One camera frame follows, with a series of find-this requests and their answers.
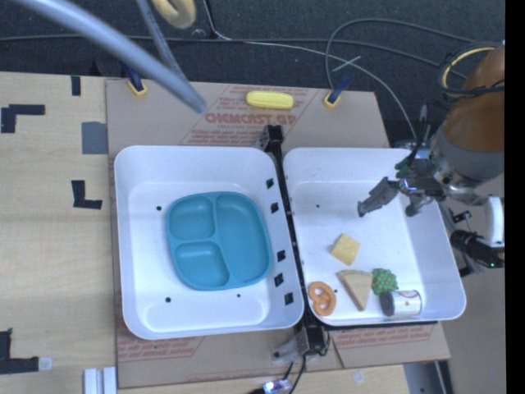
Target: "black fabric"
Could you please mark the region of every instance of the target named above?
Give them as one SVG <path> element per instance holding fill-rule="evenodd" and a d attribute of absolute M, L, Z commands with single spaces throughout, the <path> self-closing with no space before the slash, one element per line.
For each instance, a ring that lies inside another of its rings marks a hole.
<path fill-rule="evenodd" d="M 128 35 L 147 35 L 134 0 L 72 0 Z M 203 0 L 195 0 L 198 19 L 187 30 L 173 30 L 160 17 L 170 38 L 202 39 L 216 36 Z M 389 19 L 459 35 L 474 41 L 501 42 L 505 38 L 505 0 L 208 0 L 217 31 L 231 39 L 328 39 L 348 21 Z M 69 31 L 18 7 L 0 1 L 0 37 L 64 34 Z M 446 114 L 436 86 L 437 67 L 366 44 L 381 45 L 439 64 L 464 44 L 426 31 L 389 23 L 363 22 L 345 28 L 338 39 L 360 44 L 333 44 L 331 53 L 356 63 L 390 86 L 416 121 L 423 103 L 436 127 Z M 138 41 L 157 55 L 150 40 Z M 323 53 L 326 43 L 290 43 Z M 253 44 L 171 43 L 173 53 L 190 80 L 328 88 L 324 57 L 304 50 Z M 96 63 L 105 76 L 121 76 L 118 61 L 84 39 L 39 41 L 0 40 L 0 71 L 27 71 L 88 75 Z M 330 62 L 330 68 L 340 62 Z M 347 66 L 333 73 L 334 82 L 350 74 L 349 90 L 375 92 L 390 142 L 412 139 L 397 102 L 375 78 Z M 460 85 L 462 79 L 453 79 Z"/>

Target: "bread slice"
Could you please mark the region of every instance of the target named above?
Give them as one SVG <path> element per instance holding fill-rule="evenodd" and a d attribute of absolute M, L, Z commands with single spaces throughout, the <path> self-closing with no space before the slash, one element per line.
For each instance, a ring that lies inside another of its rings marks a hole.
<path fill-rule="evenodd" d="M 372 289 L 373 275 L 359 270 L 343 270 L 337 273 L 337 277 L 345 286 L 358 310 L 364 311 Z"/>
<path fill-rule="evenodd" d="M 342 233 L 330 252 L 334 257 L 350 266 L 355 261 L 360 246 L 361 244 L 354 238 L 350 238 L 345 233 Z"/>

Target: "cardboard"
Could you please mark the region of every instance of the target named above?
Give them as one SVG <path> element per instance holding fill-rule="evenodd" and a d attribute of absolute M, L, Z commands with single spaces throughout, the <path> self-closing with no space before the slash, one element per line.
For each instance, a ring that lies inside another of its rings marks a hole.
<path fill-rule="evenodd" d="M 339 104 L 325 108 L 325 89 L 194 83 L 208 110 L 198 115 L 154 82 L 135 97 L 126 80 L 107 80 L 107 132 L 112 209 L 112 246 L 116 293 L 116 352 L 119 388 L 214 381 L 253 376 L 281 376 L 289 363 L 272 363 L 275 347 L 293 328 L 165 341 L 135 337 L 122 319 L 115 188 L 116 155 L 135 144 L 197 144 L 260 147 L 263 127 L 281 124 L 283 152 L 296 147 L 389 147 L 372 93 L 345 91 Z M 294 107 L 250 107 L 250 90 L 274 90 L 294 96 Z M 307 364 L 307 372 L 381 364 L 402 364 L 450 357 L 440 324 L 391 328 L 355 328 L 331 332 L 326 356 Z M 293 372 L 298 372 L 297 360 Z"/>

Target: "blue divided plate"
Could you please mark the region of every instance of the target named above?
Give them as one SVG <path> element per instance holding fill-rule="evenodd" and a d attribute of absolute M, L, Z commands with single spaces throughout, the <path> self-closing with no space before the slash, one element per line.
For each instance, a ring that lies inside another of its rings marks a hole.
<path fill-rule="evenodd" d="M 272 266 L 272 248 L 255 203 L 235 192 L 189 195 L 167 211 L 167 239 L 180 279 L 200 291 L 253 285 Z"/>

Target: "can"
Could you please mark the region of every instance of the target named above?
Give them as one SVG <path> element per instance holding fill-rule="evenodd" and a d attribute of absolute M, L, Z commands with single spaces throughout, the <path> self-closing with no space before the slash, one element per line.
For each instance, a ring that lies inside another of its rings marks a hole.
<path fill-rule="evenodd" d="M 422 309 L 421 295 L 418 291 L 385 292 L 379 300 L 383 314 L 387 317 L 418 315 Z"/>

